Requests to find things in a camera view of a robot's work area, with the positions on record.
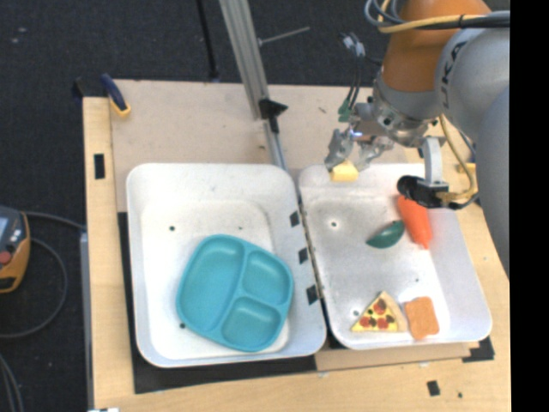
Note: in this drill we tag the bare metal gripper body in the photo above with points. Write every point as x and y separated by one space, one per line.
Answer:
396 131

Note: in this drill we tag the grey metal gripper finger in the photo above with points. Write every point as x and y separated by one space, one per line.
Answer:
339 148
369 153

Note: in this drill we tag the yellow block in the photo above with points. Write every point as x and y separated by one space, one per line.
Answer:
344 173

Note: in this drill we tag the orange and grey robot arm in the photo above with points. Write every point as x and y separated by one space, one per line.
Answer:
429 58

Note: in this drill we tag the orange carrot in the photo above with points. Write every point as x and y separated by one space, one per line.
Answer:
415 223

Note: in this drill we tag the green leaf-shaped toy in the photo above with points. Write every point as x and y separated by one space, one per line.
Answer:
386 236

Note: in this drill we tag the white plastic tray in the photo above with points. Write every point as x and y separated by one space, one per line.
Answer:
369 273
163 195

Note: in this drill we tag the brown cardboard board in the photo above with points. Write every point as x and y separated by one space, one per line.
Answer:
193 122

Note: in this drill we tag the pizza slice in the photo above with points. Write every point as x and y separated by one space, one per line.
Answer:
381 316

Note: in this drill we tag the orange biscuit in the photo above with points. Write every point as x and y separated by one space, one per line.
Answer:
422 318

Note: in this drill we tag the blue divided plate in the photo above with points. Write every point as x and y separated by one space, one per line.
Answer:
223 290

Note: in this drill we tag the black cylinder on white bracket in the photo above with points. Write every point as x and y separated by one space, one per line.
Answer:
422 191

